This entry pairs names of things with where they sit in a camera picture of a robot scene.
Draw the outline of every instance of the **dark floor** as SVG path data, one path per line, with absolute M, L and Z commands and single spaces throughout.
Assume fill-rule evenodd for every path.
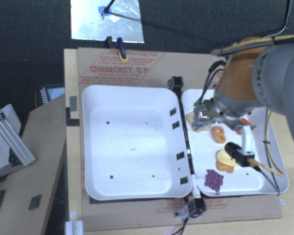
M 209 53 L 279 28 L 286 1 L 139 0 L 145 43 L 125 46 Z M 34 109 L 40 85 L 63 83 L 63 49 L 103 47 L 102 42 L 72 40 L 70 27 L 70 0 L 0 0 L 1 107 L 12 103 L 23 120 Z M 294 0 L 284 34 L 294 34 Z M 64 178 L 62 174 L 46 234 L 60 234 L 63 228 Z

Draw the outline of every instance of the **black pole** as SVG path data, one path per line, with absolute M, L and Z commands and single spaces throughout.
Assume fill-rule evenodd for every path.
M 102 13 L 108 14 L 109 9 L 113 5 L 114 1 L 115 0 L 111 0 L 111 2 L 109 3 L 109 5 L 103 9 L 103 12 Z

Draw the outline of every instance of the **empty white tray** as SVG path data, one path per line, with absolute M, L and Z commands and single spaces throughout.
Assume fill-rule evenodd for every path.
M 85 185 L 97 200 L 182 197 L 192 187 L 176 95 L 94 85 L 82 95 Z
M 213 97 L 213 90 L 208 90 L 205 94 L 205 99 Z M 202 90 L 187 90 L 182 96 L 182 102 L 185 115 L 194 110 L 194 102 L 201 96 Z M 252 125 L 256 127 L 251 131 L 252 133 L 252 151 L 255 153 L 255 159 L 262 164 L 268 165 L 265 154 L 264 140 L 264 126 L 265 126 L 264 107 L 254 109 L 251 115 L 246 115 L 244 118 L 249 120 Z M 211 135 L 211 131 L 203 131 L 196 133 L 192 130 L 191 125 L 187 122 L 188 137 L 193 158 L 194 170 L 196 173 L 196 184 L 201 192 L 208 196 L 233 196 L 233 195 L 252 195 L 252 194 L 276 194 L 277 192 L 271 184 L 264 178 L 264 176 L 252 169 L 251 167 L 235 167 L 233 173 L 219 171 L 216 168 L 216 153 L 224 149 L 227 142 L 234 142 L 242 146 L 242 136 L 232 131 L 225 124 L 213 124 L 213 126 L 221 126 L 224 129 L 226 142 L 216 143 Z M 280 150 L 273 132 L 272 125 L 269 127 L 269 141 L 272 156 L 282 170 L 285 177 L 275 176 L 276 181 L 280 187 L 280 191 L 285 192 L 289 186 L 288 176 L 282 161 Z M 224 176 L 223 185 L 219 192 L 215 192 L 211 188 L 205 186 L 205 175 L 208 169 L 213 169 L 218 174 Z M 271 173 L 266 169 L 262 169 L 271 179 Z

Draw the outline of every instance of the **metal plate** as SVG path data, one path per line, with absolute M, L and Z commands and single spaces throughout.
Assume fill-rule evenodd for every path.
M 112 14 L 101 17 L 102 9 L 111 0 L 71 0 L 72 39 L 113 41 L 122 37 L 124 42 L 144 43 L 138 0 L 116 0 Z

